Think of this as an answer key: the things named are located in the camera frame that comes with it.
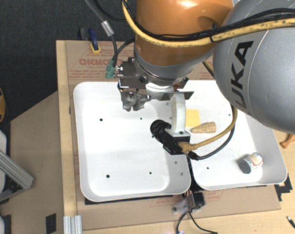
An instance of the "yellow sticky note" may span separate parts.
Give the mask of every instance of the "yellow sticky note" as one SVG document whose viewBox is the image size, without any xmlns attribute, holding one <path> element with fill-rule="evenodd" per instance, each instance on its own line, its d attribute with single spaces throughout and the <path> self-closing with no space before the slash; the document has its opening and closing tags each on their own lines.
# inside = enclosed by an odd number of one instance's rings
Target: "yellow sticky note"
<svg viewBox="0 0 295 234">
<path fill-rule="evenodd" d="M 187 109 L 185 118 L 186 127 L 196 127 L 201 124 L 200 111 L 197 109 Z"/>
</svg>

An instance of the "tin can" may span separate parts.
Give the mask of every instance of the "tin can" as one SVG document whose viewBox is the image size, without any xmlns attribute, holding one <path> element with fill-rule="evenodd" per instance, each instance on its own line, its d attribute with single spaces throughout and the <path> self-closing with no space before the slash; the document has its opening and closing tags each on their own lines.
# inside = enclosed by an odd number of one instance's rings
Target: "tin can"
<svg viewBox="0 0 295 234">
<path fill-rule="evenodd" d="M 239 161 L 239 167 L 245 174 L 251 173 L 254 169 L 263 164 L 263 159 L 260 154 L 252 153 Z"/>
</svg>

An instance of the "green connector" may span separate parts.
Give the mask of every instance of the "green connector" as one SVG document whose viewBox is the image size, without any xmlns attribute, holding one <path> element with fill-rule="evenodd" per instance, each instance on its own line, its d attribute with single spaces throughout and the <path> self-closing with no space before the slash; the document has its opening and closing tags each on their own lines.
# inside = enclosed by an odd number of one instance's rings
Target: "green connector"
<svg viewBox="0 0 295 234">
<path fill-rule="evenodd" d="M 105 74 L 105 78 L 114 78 L 115 67 L 113 67 L 113 63 L 114 61 L 111 59 L 106 67 L 107 73 Z"/>
</svg>

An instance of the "black pen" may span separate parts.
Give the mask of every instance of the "black pen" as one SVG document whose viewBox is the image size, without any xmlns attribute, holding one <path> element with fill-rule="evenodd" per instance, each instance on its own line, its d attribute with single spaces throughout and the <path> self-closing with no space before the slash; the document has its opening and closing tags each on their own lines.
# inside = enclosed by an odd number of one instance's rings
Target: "black pen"
<svg viewBox="0 0 295 234">
<path fill-rule="evenodd" d="M 293 222 L 293 220 L 290 217 L 287 217 L 287 219 L 290 222 L 290 224 L 295 228 L 295 223 Z"/>
</svg>

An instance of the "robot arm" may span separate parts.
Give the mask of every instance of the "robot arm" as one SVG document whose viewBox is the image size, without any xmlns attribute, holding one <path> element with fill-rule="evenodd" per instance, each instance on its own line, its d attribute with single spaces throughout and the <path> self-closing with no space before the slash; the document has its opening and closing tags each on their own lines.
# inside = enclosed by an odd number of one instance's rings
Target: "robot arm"
<svg viewBox="0 0 295 234">
<path fill-rule="evenodd" d="M 118 71 L 124 109 L 139 110 L 151 99 L 177 101 L 186 75 L 213 54 L 217 85 L 232 105 L 270 128 L 295 134 L 295 23 L 280 21 L 281 26 L 218 43 L 192 38 L 250 17 L 278 19 L 295 12 L 295 0 L 137 0 L 133 26 L 126 7 L 124 12 L 137 34 L 134 58 Z M 183 117 L 177 115 L 177 124 Z"/>
</svg>

